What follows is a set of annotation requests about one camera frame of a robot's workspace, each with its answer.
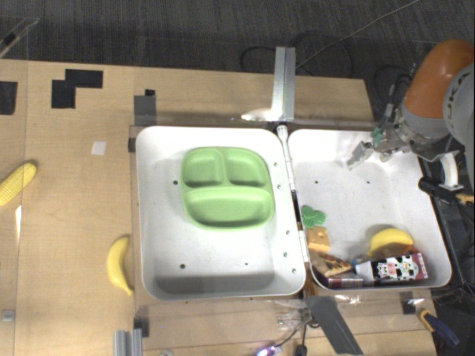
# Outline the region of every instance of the wooden surface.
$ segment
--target wooden surface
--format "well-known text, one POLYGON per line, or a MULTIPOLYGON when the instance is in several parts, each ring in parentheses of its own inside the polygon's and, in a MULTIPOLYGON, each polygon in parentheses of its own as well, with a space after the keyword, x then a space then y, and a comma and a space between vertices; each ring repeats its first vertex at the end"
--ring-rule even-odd
MULTIPOLYGON (((112 355, 114 331, 130 330, 134 317, 134 299, 114 288, 105 270, 109 246, 121 235, 131 233, 132 228, 127 141, 133 124, 134 95, 143 95, 145 89, 156 90, 158 114, 163 117, 176 113, 197 118, 239 117, 251 109, 270 106, 272 76, 1 60, 0 78, 6 76, 5 70, 17 72, 19 90, 27 91, 24 158, 39 167, 22 197, 14 355, 112 355), (51 80, 64 79, 65 68, 103 70, 103 89, 78 88, 75 110, 51 109, 51 80), (94 141, 107 142, 104 156, 91 155, 94 141)), ((299 117, 366 124, 372 121, 362 81, 298 77, 296 90, 299 117)), ((7 136, 3 126, 2 136, 7 136)), ((2 255, 5 244, 0 244, 2 255)), ((3 296, 0 303, 2 308, 8 306, 3 296)), ((430 334, 415 316, 400 314, 399 302, 393 304, 386 315, 379 314, 378 307, 383 306, 378 304, 366 308, 349 303, 345 308, 345 303, 341 304, 365 353, 392 355, 391 344, 402 339, 397 331, 409 329, 404 335, 418 353, 407 354, 434 355, 430 334), (370 307, 372 316, 368 318, 370 307), (374 328, 380 330, 371 333, 374 328)), ((424 304, 430 308, 432 302, 425 300, 424 304)), ((210 332, 214 327, 207 326, 202 317, 180 316, 162 306, 168 309, 168 323, 173 321, 175 328, 181 329, 187 325, 203 337, 190 340, 171 327, 163 338, 173 335, 170 343, 176 346, 178 356, 252 354, 259 344, 249 342, 285 336, 275 330, 275 312, 266 310, 269 303, 258 305, 268 315, 268 326, 274 326, 262 331, 263 337, 255 338, 256 333, 251 333, 258 331, 258 326, 250 325, 249 316, 231 312, 223 319, 231 320, 232 333, 223 333, 221 344, 213 346, 216 336, 210 332), (229 341, 233 344, 226 345, 226 339, 234 338, 236 332, 242 334, 240 344, 229 341), (190 342, 207 344, 185 348, 190 342)), ((156 306, 151 303, 146 307, 153 310, 156 306)), ((11 337, 11 326, 0 327, 0 340, 2 337, 11 337)), ((332 355, 321 330, 309 334, 308 344, 310 355, 332 355)), ((291 355, 289 352, 290 347, 284 355, 291 355)), ((2 355, 11 353, 7 349, 2 355)))

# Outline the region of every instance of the yellow corn cob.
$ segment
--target yellow corn cob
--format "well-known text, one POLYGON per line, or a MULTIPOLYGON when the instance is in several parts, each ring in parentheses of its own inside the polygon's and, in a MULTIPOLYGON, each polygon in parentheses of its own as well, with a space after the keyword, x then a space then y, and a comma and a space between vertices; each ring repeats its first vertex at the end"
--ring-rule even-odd
POLYGON ((36 166, 30 162, 24 163, 10 174, 0 184, 0 205, 6 205, 22 191, 36 175, 36 166))

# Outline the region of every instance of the green divided tray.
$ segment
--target green divided tray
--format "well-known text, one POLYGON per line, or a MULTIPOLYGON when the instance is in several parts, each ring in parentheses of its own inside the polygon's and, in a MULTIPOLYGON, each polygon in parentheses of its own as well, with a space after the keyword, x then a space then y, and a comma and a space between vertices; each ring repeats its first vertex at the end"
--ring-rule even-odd
POLYGON ((183 158, 183 207, 198 227, 245 229, 274 215, 274 194, 266 163, 244 148, 195 148, 183 158))

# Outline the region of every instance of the gray floor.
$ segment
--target gray floor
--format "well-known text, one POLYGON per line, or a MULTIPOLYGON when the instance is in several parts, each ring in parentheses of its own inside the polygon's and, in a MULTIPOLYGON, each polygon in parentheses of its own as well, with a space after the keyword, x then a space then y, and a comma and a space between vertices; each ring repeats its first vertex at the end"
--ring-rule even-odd
MULTIPOLYGON (((301 61, 334 38, 409 1, 0 0, 0 36, 21 17, 39 17, 28 36, 28 51, 19 44, 8 57, 242 71, 240 55, 250 46, 290 45, 299 33, 311 32, 296 46, 301 61)), ((421 0, 343 41, 343 47, 325 50, 306 65, 307 71, 298 73, 364 79, 379 119, 384 95, 400 71, 386 69, 376 80, 375 71, 384 64, 406 70, 420 65, 444 39, 473 44, 474 12, 474 0, 421 0)), ((253 50, 243 65, 252 72, 271 73, 273 57, 271 51, 253 50)), ((458 318, 448 310, 443 313, 458 318)), ((464 323, 459 324, 460 333, 470 338, 466 332, 474 333, 473 316, 460 319, 453 320, 454 325, 464 323)), ((454 355, 463 355, 469 347, 465 342, 454 355)))

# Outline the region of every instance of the white cable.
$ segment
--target white cable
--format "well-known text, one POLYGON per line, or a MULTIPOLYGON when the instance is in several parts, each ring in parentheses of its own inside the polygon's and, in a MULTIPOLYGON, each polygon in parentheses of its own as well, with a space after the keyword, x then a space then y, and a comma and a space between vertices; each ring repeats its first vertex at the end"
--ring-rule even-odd
POLYGON ((330 46, 333 46, 333 45, 335 45, 335 44, 338 44, 338 43, 341 42, 341 41, 344 41, 345 39, 348 39, 348 38, 350 38, 350 37, 353 37, 355 34, 358 34, 358 33, 362 32, 363 30, 369 28, 371 25, 375 24, 376 22, 379 22, 379 21, 381 21, 382 19, 385 19, 386 17, 393 15, 394 13, 400 12, 401 10, 410 7, 411 5, 415 4, 415 3, 418 2, 418 1, 421 1, 421 0, 414 0, 414 1, 410 2, 410 3, 407 3, 406 5, 403 5, 402 7, 396 8, 395 10, 391 10, 390 12, 385 13, 383 16, 379 16, 377 19, 372 20, 370 23, 366 24, 366 25, 363 26, 363 27, 360 27, 359 29, 357 29, 357 30, 355 30, 354 32, 348 34, 347 36, 341 37, 340 39, 337 39, 336 41, 331 42, 331 43, 328 44, 327 46, 324 46, 324 47, 321 48, 319 51, 317 51, 316 53, 314 53, 311 57, 305 59, 305 61, 303 61, 302 63, 300 63, 295 69, 298 70, 300 67, 302 67, 303 65, 305 65, 307 62, 310 62, 312 59, 314 59, 314 58, 315 58, 318 54, 320 54, 322 51, 328 49, 330 46))

